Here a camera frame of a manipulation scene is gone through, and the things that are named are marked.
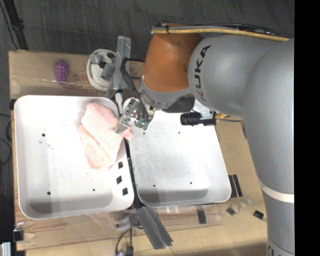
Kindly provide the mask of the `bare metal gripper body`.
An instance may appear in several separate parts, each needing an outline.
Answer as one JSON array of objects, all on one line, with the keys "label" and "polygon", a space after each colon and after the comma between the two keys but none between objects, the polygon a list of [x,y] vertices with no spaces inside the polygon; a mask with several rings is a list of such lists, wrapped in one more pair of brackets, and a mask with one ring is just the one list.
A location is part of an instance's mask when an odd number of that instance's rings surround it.
[{"label": "bare metal gripper body", "polygon": [[154,119],[156,111],[163,111],[156,105],[141,102],[135,97],[127,99],[123,104],[120,117],[121,126],[148,126]]}]

